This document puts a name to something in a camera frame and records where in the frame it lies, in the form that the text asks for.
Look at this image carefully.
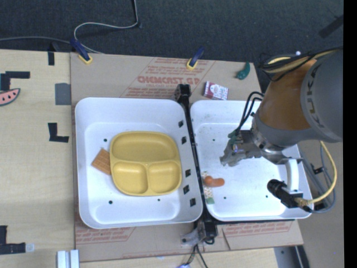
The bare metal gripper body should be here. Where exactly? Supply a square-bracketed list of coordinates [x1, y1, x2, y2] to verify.
[236, 129, 286, 164]

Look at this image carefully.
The orange toy sausage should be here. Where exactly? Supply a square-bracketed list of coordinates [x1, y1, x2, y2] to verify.
[204, 175, 225, 188]

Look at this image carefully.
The white plastic tray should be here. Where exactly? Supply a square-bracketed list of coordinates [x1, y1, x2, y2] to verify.
[74, 97, 204, 230]
[189, 99, 315, 223]

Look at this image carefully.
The patterned flat packet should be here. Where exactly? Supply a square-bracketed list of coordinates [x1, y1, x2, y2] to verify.
[201, 171, 216, 205]

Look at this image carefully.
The red and white carton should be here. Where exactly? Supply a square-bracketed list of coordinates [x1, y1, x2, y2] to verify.
[202, 80, 230, 101]

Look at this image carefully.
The green toy pepper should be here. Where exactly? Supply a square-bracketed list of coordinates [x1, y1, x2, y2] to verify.
[235, 61, 251, 81]

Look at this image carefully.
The yellow divided plate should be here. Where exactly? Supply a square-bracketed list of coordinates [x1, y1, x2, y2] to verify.
[109, 130, 183, 197]

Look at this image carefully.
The orange square biscuit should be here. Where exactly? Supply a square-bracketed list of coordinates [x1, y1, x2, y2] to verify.
[91, 147, 113, 176]

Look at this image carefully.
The brown cardboard board red print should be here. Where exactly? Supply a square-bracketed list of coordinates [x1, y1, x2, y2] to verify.
[69, 51, 305, 262]

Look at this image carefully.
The pink watermelon slice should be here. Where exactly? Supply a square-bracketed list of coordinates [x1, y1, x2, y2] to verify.
[0, 88, 21, 107]

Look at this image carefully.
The black cylinder on white bracket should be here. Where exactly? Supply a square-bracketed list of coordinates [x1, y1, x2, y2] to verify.
[266, 158, 307, 209]

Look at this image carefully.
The black block with wires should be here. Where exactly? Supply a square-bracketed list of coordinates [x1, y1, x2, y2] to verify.
[173, 83, 192, 103]
[195, 219, 219, 245]

